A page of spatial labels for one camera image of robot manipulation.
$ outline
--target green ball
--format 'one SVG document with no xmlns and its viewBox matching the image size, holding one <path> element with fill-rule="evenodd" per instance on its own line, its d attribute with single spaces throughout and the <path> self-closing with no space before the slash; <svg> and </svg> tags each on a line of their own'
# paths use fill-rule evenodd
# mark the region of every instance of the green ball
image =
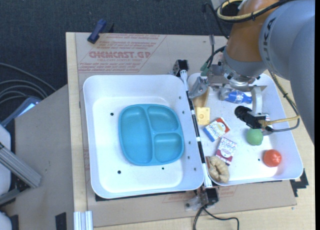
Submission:
<svg viewBox="0 0 320 230">
<path fill-rule="evenodd" d="M 261 145 L 263 139 L 264 135 L 260 129 L 250 128 L 246 132 L 246 141 L 248 141 L 251 145 Z"/>
</svg>

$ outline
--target white tray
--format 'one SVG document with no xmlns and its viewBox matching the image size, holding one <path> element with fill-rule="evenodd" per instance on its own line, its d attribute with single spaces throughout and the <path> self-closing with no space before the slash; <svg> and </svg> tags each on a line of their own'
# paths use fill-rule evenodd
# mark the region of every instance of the white tray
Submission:
<svg viewBox="0 0 320 230">
<path fill-rule="evenodd" d="M 188 84 L 192 87 L 200 74 L 196 73 L 189 77 Z M 278 92 L 273 80 L 265 74 L 261 75 L 253 85 L 266 85 L 262 91 L 262 112 L 267 113 L 271 120 L 286 118 Z M 246 131 L 249 126 L 235 116 L 235 108 L 240 104 L 234 104 L 219 100 L 219 92 L 210 89 L 206 107 L 210 107 L 210 122 L 218 117 L 223 117 L 230 127 L 224 137 L 237 143 L 232 163 L 228 167 L 230 179 L 228 183 L 215 183 L 221 186 L 239 185 L 245 183 L 280 181 L 296 179 L 303 172 L 303 164 L 291 131 L 275 132 L 264 136 L 259 146 L 250 145 L 246 141 Z M 241 104 L 252 109 L 252 104 Z M 288 128 L 288 122 L 274 125 L 274 129 Z M 216 153 L 220 139 L 211 142 L 204 133 L 204 125 L 199 125 L 203 153 L 212 156 Z M 282 155 L 282 162 L 277 167 L 268 167 L 263 163 L 265 150 L 276 149 Z"/>
<path fill-rule="evenodd" d="M 204 174 L 183 82 L 173 75 L 95 75 L 83 84 L 91 185 L 106 199 L 195 190 Z M 123 155 L 118 117 L 127 106 L 160 104 L 176 112 L 184 136 L 177 161 L 137 166 Z"/>
</svg>

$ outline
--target blue object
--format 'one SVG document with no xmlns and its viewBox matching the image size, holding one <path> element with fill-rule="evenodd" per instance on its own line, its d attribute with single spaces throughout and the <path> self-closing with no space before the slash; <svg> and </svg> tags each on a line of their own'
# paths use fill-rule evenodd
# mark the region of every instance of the blue object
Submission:
<svg viewBox="0 0 320 230">
<path fill-rule="evenodd" d="M 88 37 L 88 41 L 92 44 L 95 44 L 96 41 L 99 39 L 99 33 L 101 33 L 104 28 L 106 27 L 107 22 L 103 19 L 101 19 L 100 21 L 98 21 L 94 31 L 91 33 L 91 35 Z"/>
<path fill-rule="evenodd" d="M 228 94 L 228 96 L 225 98 L 226 101 L 232 102 L 232 103 L 252 103 L 252 97 L 247 96 L 244 92 L 241 91 L 233 91 Z"/>
<path fill-rule="evenodd" d="M 163 165 L 184 152 L 184 136 L 176 113 L 157 104 L 126 107 L 119 116 L 119 140 L 124 156 L 141 166 Z"/>
</svg>

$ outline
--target yellow block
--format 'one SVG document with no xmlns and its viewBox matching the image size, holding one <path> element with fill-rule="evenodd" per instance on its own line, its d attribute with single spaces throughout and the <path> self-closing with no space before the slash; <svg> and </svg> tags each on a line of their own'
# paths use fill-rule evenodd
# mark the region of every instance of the yellow block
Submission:
<svg viewBox="0 0 320 230">
<path fill-rule="evenodd" d="M 208 125 L 210 123 L 210 108 L 196 107 L 195 116 L 198 124 Z"/>
</svg>

